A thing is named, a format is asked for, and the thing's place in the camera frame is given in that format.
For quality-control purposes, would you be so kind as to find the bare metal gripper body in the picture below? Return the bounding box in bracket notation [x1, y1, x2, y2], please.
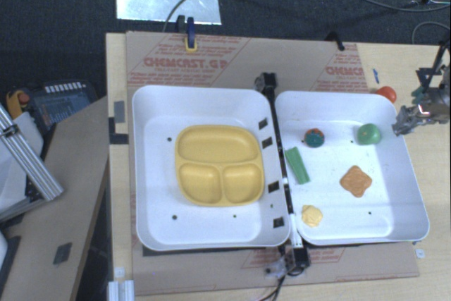
[421, 86, 451, 125]

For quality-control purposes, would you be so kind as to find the red tomato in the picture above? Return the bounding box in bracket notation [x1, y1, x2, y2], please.
[376, 85, 397, 104]

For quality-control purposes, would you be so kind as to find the green round toy fruit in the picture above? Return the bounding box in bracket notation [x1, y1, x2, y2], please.
[356, 123, 382, 146]

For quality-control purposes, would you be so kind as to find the white plastic tray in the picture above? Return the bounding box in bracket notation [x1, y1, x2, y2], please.
[132, 84, 292, 252]
[273, 90, 431, 247]

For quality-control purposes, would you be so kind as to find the orange biscuit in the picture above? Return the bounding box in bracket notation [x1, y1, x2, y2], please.
[339, 165, 373, 198]

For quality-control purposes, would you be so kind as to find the teal and orange round toy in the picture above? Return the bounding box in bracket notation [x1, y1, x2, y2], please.
[303, 128, 326, 149]

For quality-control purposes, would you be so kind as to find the green celery stick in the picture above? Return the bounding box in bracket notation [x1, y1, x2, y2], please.
[284, 147, 311, 185]

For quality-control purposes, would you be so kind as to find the thin black and white rod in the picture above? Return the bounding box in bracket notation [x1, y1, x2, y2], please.
[266, 90, 297, 248]

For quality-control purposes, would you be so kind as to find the yellow lumpy toy food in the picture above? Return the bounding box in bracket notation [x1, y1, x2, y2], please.
[301, 204, 323, 228]

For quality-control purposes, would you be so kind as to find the yellow divided plate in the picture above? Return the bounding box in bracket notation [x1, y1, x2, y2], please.
[174, 124, 266, 208]

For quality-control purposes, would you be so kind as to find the brown cardboard board red print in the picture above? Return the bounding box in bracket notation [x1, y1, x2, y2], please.
[125, 30, 421, 297]

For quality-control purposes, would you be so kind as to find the black block with thin wires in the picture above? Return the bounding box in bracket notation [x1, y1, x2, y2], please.
[284, 245, 311, 276]
[254, 72, 278, 94]

